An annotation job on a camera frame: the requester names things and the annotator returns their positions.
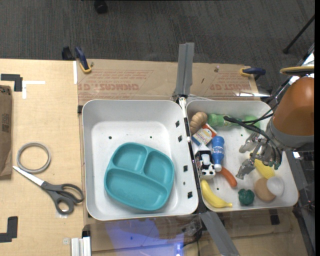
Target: blue bottle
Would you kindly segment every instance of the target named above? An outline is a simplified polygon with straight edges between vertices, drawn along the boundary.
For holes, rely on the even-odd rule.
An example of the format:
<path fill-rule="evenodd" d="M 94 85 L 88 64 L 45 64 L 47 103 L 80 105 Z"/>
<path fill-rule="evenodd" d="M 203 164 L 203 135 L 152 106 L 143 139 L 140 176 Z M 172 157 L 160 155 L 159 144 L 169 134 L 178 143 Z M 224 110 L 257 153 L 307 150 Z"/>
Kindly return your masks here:
<path fill-rule="evenodd" d="M 214 136 L 212 141 L 211 155 L 214 162 L 214 170 L 220 172 L 222 169 L 221 161 L 225 157 L 225 140 L 221 136 Z"/>

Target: teal divided plate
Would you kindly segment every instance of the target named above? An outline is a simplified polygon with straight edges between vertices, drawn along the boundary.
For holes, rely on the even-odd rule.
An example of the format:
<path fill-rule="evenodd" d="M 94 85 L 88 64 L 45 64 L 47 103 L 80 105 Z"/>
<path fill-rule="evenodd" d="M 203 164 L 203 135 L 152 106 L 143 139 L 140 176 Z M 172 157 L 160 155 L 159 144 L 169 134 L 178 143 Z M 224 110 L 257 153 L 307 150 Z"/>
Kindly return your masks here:
<path fill-rule="evenodd" d="M 174 164 L 166 154 L 128 142 L 113 153 L 104 174 L 104 188 L 122 204 L 155 211 L 167 202 L 174 177 Z"/>

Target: gray carpet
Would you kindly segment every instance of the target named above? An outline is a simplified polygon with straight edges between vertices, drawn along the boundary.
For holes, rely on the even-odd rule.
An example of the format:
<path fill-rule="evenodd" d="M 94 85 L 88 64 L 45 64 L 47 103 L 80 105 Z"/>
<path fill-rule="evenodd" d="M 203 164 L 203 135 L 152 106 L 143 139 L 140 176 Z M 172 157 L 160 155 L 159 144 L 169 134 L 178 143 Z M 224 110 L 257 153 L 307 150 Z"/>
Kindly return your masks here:
<path fill-rule="evenodd" d="M 105 1 L 1 0 L 0 58 L 62 60 L 76 46 L 88 59 L 178 61 L 179 44 L 195 43 L 193 62 L 263 68 L 257 83 L 275 90 L 315 41 L 315 0 Z"/>

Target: white plastic tray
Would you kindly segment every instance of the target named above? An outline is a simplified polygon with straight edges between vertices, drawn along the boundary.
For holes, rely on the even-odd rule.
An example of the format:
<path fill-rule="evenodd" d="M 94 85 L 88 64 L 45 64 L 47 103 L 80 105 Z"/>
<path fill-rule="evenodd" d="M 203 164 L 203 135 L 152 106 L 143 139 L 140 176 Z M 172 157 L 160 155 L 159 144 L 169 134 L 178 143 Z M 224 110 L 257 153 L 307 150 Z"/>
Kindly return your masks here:
<path fill-rule="evenodd" d="M 184 117 L 178 104 L 169 100 L 91 100 L 83 106 L 82 124 L 86 207 L 93 218 L 110 221 L 177 216 L 197 209 L 195 176 Z M 174 164 L 170 196 L 156 211 L 131 208 L 112 199 L 105 191 L 104 175 L 110 158 L 120 145 L 128 142 L 159 150 Z"/>
<path fill-rule="evenodd" d="M 253 100 L 194 100 L 188 103 L 186 107 L 188 120 L 191 120 L 192 116 L 199 111 L 207 114 L 230 115 L 234 118 L 243 119 L 247 115 L 259 118 L 268 110 L 270 110 L 269 105 L 262 101 Z M 266 130 L 269 120 L 268 118 L 260 121 L 260 128 L 264 131 Z M 250 157 L 250 152 L 239 153 L 240 146 L 245 144 L 250 132 L 241 126 L 215 127 L 214 129 L 225 141 L 222 165 L 235 176 L 242 162 Z M 226 202 L 232 203 L 232 207 L 215 208 L 206 202 L 205 199 L 203 199 L 203 201 L 205 205 L 214 212 L 281 208 L 295 205 L 298 201 L 298 189 L 285 152 L 282 154 L 282 164 L 279 169 L 275 171 L 275 175 L 283 179 L 284 192 L 282 196 L 277 196 L 271 202 L 261 201 L 257 196 L 254 197 L 254 202 L 250 206 L 241 206 L 239 202 L 238 191 L 240 189 L 250 189 L 254 192 L 254 183 L 263 177 L 256 169 L 250 174 L 245 175 L 243 180 L 235 178 L 237 181 L 237 187 L 235 188 L 231 188 L 225 178 L 219 174 L 216 174 L 212 180 L 208 181 L 212 191 Z"/>

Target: orange carrot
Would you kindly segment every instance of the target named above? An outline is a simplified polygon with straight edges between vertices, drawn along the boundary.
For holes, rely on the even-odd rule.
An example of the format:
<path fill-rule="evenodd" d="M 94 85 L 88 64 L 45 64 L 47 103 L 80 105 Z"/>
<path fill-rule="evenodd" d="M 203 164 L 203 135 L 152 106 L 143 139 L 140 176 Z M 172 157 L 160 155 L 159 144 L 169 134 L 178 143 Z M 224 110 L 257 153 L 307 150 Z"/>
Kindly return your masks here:
<path fill-rule="evenodd" d="M 236 187 L 238 185 L 236 178 L 233 176 L 233 174 L 226 169 L 225 167 L 222 166 L 222 170 L 217 172 L 218 174 L 222 174 L 225 179 L 228 181 L 228 183 L 230 184 L 230 186 L 232 188 Z"/>

